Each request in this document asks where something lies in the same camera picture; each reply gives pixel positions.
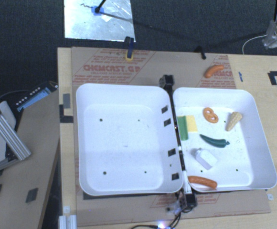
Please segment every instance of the empty white tray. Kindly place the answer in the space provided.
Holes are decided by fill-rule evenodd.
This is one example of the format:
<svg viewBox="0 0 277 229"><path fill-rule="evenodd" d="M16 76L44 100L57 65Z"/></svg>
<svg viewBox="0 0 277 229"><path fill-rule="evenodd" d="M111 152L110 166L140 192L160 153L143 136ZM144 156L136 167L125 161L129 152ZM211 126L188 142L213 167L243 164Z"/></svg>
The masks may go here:
<svg viewBox="0 0 277 229"><path fill-rule="evenodd" d="M215 180L217 189L191 184L200 192L234 191L272 188L277 174L253 96L244 90L179 88L173 94L176 115L193 115L198 132L190 132L182 141L184 162L189 176ZM218 115L216 124L209 123L203 109L210 107ZM243 118L229 132L225 130L233 111ZM203 141L199 134L230 142L217 148ZM197 162L193 154L198 148L208 150L218 162L209 170Z"/></svg>
<svg viewBox="0 0 277 229"><path fill-rule="evenodd" d="M93 196L173 193L183 185L168 94L84 84L76 92L79 182Z"/></svg>

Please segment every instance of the sausage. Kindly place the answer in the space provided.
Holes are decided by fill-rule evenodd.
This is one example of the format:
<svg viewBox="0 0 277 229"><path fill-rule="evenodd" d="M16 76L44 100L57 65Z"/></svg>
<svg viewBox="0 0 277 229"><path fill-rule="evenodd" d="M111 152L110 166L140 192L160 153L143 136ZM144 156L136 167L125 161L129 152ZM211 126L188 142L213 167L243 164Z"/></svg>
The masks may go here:
<svg viewBox="0 0 277 229"><path fill-rule="evenodd" d="M204 74L205 78L210 78L215 72L222 71L224 69L224 66L222 64L214 65L207 69L207 71Z"/></svg>
<svg viewBox="0 0 277 229"><path fill-rule="evenodd" d="M217 182L207 179L207 178L204 178L204 177L189 176L188 181L190 183L197 183L197 184L205 185L205 186L211 187L213 189L216 189L216 187L217 187Z"/></svg>

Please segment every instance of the yellow block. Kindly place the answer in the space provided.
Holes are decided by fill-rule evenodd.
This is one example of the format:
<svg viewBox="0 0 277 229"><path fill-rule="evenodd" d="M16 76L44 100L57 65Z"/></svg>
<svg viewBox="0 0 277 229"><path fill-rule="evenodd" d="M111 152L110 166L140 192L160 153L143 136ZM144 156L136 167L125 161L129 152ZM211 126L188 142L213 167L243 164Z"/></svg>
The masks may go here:
<svg viewBox="0 0 277 229"><path fill-rule="evenodd" d="M186 116L186 125L188 132L198 132L195 117L193 115Z"/></svg>

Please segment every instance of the tray with toy food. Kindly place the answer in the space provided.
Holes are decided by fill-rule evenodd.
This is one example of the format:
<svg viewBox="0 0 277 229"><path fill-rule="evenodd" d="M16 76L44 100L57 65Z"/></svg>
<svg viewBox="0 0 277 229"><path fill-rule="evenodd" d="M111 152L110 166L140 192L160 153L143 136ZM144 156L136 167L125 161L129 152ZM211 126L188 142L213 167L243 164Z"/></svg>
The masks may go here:
<svg viewBox="0 0 277 229"><path fill-rule="evenodd" d="M173 193L184 183L200 192L265 189L277 182L246 91L178 88L172 100L157 86L88 83L76 101L79 182L89 195Z"/></svg>

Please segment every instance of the shiny metal sheet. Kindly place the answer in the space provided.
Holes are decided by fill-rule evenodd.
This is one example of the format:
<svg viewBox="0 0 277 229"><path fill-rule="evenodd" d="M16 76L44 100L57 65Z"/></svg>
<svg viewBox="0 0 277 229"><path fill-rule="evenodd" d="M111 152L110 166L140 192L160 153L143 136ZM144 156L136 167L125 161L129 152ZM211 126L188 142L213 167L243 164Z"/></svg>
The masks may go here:
<svg viewBox="0 0 277 229"><path fill-rule="evenodd" d="M102 0L64 0L65 37L123 42L133 37L130 0L106 0L104 13L94 15L93 6Z"/></svg>

